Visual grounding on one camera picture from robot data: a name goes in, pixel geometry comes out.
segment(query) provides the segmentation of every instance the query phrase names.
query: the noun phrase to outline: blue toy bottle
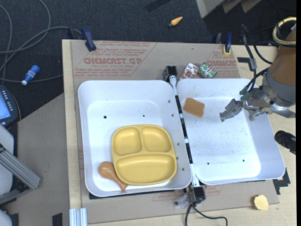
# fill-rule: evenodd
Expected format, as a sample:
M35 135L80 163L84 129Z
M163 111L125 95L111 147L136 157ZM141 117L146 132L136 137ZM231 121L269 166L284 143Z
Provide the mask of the blue toy bottle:
M31 81L39 71L40 68L37 65L33 65L32 68L26 73L25 79L21 83L23 85L27 85L27 83Z

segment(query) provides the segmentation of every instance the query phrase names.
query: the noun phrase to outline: blue clamp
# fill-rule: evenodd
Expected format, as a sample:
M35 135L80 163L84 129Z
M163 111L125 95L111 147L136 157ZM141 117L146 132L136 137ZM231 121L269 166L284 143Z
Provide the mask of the blue clamp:
M91 31L87 27L82 27L81 28L81 35L83 38L86 40L86 47L88 48L89 51L94 51L96 50L96 46L93 43Z
M223 46L223 51L222 51L224 55L231 54L231 42L232 42L232 35L231 32L228 32L226 42L225 45Z

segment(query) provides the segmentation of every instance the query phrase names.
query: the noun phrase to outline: small snack package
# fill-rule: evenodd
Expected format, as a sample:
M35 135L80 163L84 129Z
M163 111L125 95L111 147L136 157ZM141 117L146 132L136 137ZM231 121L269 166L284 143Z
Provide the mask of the small snack package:
M205 79L213 79L216 76L217 71L204 62L199 67L198 74Z
M185 68L184 72L182 73L182 75L180 76L180 80L192 79L197 75L197 73L198 73L198 67L192 63L189 63Z

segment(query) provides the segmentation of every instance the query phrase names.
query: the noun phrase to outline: dark gray carpet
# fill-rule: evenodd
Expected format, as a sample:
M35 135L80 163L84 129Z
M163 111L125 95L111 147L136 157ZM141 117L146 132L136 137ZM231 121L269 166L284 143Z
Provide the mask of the dark gray carpet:
M196 0L42 0L51 14L51 27L72 26L80 30L87 26L95 40L158 41L211 43L213 37L232 31L232 44L240 41L240 26L246 24L257 44L272 40L271 31L278 21L296 16L296 0L263 0L248 13L237 5L228 14L217 7L205 19L200 17ZM17 49L29 38L45 30L48 16L37 0L0 0L11 16L13 36L10 49ZM183 16L175 28L171 19ZM0 51L6 51L9 41L9 20L0 9ZM61 39L67 30L50 31L45 39L27 50L16 53L0 71L0 78L21 81L33 65L40 66L36 79L62 74ZM0 67L5 62L0 54ZM63 78L44 82L21 83L1 81L12 91L25 117L63 93Z

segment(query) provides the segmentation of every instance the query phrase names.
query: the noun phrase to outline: brown toy food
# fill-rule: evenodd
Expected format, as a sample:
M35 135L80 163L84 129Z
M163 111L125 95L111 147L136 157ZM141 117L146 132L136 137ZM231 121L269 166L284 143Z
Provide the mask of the brown toy food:
M183 110L199 118L204 115L205 104L192 98L186 98Z
M98 172L100 175L102 175L104 178L111 179L115 181L121 188L122 191L124 191L127 187L127 184L122 182L116 175L114 166L112 163L108 161L104 161L98 168Z

